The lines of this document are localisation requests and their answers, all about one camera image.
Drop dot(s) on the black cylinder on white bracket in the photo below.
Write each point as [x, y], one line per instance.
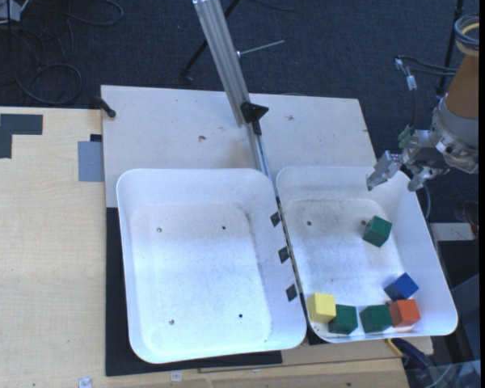
[466, 212]

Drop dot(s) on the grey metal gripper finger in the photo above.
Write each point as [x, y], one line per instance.
[384, 170]
[422, 177]

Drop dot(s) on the pale flat board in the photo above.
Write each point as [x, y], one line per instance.
[165, 136]

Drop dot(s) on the orange cube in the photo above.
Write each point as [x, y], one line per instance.
[405, 313]

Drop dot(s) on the green cube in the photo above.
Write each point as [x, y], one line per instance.
[375, 318]
[376, 232]
[343, 319]

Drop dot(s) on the white plastic tray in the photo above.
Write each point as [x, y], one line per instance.
[194, 265]
[339, 253]

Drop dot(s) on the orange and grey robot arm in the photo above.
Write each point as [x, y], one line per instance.
[465, 91]

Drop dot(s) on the yellow cube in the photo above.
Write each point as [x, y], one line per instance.
[321, 307]

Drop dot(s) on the blue cube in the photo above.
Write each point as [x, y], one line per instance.
[404, 286]

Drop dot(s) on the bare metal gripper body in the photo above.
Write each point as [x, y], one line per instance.
[426, 152]

